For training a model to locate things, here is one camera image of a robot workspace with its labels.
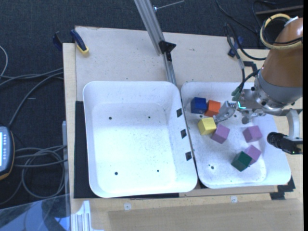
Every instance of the white tray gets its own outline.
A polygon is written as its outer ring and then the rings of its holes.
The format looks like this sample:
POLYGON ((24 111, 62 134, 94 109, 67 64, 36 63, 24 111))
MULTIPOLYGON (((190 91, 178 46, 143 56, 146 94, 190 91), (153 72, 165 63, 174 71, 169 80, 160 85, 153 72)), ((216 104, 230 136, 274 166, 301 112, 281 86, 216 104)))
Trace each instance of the white tray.
MULTIPOLYGON (((230 128, 227 140, 223 144, 212 140, 210 134, 200 135, 197 123, 201 118, 192 114, 190 102, 194 97, 206 98, 221 102, 232 102, 232 91, 239 83, 230 82, 188 82, 181 88, 181 95, 189 135, 200 181, 209 188, 228 188, 258 185, 282 185, 291 177, 291 170, 285 153, 267 142, 270 132, 277 132, 273 116, 256 117, 250 123, 243 125, 242 114, 236 112, 236 117, 222 121, 221 124, 230 128), (246 127, 258 125, 263 137, 252 143, 247 143, 243 136, 246 127), (254 145, 262 151, 260 158, 250 167, 240 172, 231 165, 235 155, 249 145, 254 145)), ((246 83, 250 88, 253 83, 246 83)))
POLYGON ((85 86, 83 101, 89 181, 96 195, 179 193, 196 186, 193 159, 186 158, 191 146, 189 136, 184 136, 188 132, 175 85, 93 81, 85 86))

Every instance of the yellow cable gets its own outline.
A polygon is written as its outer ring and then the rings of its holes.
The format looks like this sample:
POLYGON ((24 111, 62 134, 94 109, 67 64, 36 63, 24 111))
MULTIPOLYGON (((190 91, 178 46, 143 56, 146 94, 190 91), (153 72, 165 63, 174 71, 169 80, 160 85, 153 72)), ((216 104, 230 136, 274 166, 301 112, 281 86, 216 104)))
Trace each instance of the yellow cable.
POLYGON ((300 40, 299 42, 296 42, 296 43, 293 43, 293 44, 288 44, 288 45, 283 45, 283 46, 281 46, 281 45, 273 45, 273 44, 268 43, 268 42, 263 38, 263 31, 264 31, 264 29, 268 26, 268 24, 269 24, 271 21, 273 21, 274 19, 279 18, 279 17, 285 18, 285 19, 287 19, 287 20, 290 20, 290 19, 291 19, 290 16, 288 16, 288 15, 286 15, 286 14, 283 14, 283 13, 278 13, 278 14, 275 14, 275 15, 269 17, 269 18, 265 21, 264 25, 261 27, 261 30, 260 30, 260 39, 261 39, 262 43, 263 43, 266 47, 268 47, 268 48, 270 48, 270 49, 276 49, 276 50, 292 49, 292 48, 296 48, 297 46, 301 45, 301 44, 302 44, 302 41, 301 41, 301 40, 300 40))

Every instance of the cube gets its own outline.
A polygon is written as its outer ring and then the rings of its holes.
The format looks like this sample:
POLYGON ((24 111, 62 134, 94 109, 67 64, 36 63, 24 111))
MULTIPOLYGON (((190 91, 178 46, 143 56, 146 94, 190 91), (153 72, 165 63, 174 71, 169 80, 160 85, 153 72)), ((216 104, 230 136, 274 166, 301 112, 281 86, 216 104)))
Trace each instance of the cube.
POLYGON ((217 141, 220 144, 223 144, 223 142, 227 140, 229 132, 229 128, 219 123, 217 125, 217 129, 214 131, 214 133, 212 133, 211 139, 217 141))
POLYGON ((219 113, 220 106, 220 102, 209 100, 207 102, 207 110, 205 111, 204 115, 209 117, 217 115, 219 113))
POLYGON ((203 114, 207 110, 205 98, 194 97, 191 101, 191 112, 194 114, 203 114))
POLYGON ((198 122, 201 135, 210 134, 216 130, 216 123, 212 117, 203 118, 198 122))
POLYGON ((250 142, 255 142, 258 141, 259 139, 262 138, 262 133, 259 129, 259 126, 251 126, 251 127, 247 127, 244 131, 243 131, 243 135, 245 137, 245 140, 247 143, 250 142))
POLYGON ((231 165, 237 170, 243 171, 249 166, 251 160, 251 156, 247 155, 245 152, 240 152, 234 157, 231 165))
POLYGON ((249 165, 254 164, 259 159, 260 155, 262 154, 262 152, 258 148, 254 147, 253 145, 250 145, 249 147, 247 147, 244 150, 244 152, 252 158, 249 165))

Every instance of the black clip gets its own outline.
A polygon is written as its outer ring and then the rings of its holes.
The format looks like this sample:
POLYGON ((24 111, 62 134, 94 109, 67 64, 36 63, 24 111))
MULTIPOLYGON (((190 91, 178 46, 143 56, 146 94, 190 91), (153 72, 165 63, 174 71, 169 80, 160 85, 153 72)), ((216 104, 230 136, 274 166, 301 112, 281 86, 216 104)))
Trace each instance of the black clip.
POLYGON ((160 48, 160 51, 162 52, 162 54, 166 53, 167 60, 169 62, 172 62, 171 51, 176 47, 176 44, 169 43, 169 42, 162 40, 158 43, 158 45, 159 45, 159 48, 160 48))

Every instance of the table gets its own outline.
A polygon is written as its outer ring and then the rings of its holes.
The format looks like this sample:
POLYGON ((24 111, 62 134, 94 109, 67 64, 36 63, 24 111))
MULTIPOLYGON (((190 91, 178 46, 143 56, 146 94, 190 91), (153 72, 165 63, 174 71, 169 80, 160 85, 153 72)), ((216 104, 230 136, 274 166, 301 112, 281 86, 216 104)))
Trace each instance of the table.
MULTIPOLYGON (((143 51, 149 49, 147 54, 151 56, 150 75, 141 75, 124 70, 125 74, 119 74, 119 68, 109 69, 109 74, 96 75, 91 72, 91 66, 82 71, 78 64, 82 54, 76 49, 73 43, 63 44, 64 60, 64 84, 65 84, 65 105, 67 124, 67 145, 70 183, 70 204, 71 213, 76 213, 84 201, 89 201, 91 209, 91 226, 97 230, 120 231, 120 230, 185 230, 184 227, 191 227, 191 230, 215 229, 218 220, 220 225, 228 225, 226 230, 239 228, 238 218, 242 225, 248 225, 251 229, 272 230, 276 227, 279 230, 303 230, 303 157, 302 155, 287 155, 292 171, 293 180, 296 186, 292 192, 286 192, 286 201, 273 201, 269 193, 277 192, 277 186, 242 187, 231 189, 200 189, 198 186, 191 192, 181 193, 179 198, 167 199, 74 199, 74 140, 75 140, 75 102, 82 100, 81 91, 83 86, 90 80, 166 80, 164 67, 160 65, 151 45, 150 39, 145 31, 77 27, 85 43, 89 44, 90 52, 96 52, 102 45, 109 46, 109 52, 101 48, 100 55, 104 63, 116 60, 119 55, 112 42, 125 39, 118 50, 126 49, 131 54, 136 44, 143 45, 143 51), (105 41, 95 38, 93 42, 87 41, 91 33, 97 31, 105 33, 105 41), (90 31, 88 38, 83 31, 90 31)), ((185 35, 175 33, 164 33, 166 41, 177 44, 172 52, 173 66, 175 69, 177 84, 179 87, 185 81, 240 81, 240 69, 235 59, 227 56, 229 46, 224 37, 185 35)), ((247 50, 256 57, 266 56, 268 50, 247 50)), ((125 53, 122 51, 122 61, 125 61, 125 53)), ((140 61, 144 55, 140 54, 135 60, 140 61)), ((262 62, 256 62, 258 68, 262 62)), ((293 108, 302 108, 300 99, 293 108)), ((288 134, 288 124, 284 117, 275 117, 278 131, 288 134)), ((302 137, 302 113, 300 115, 301 137, 302 137)))

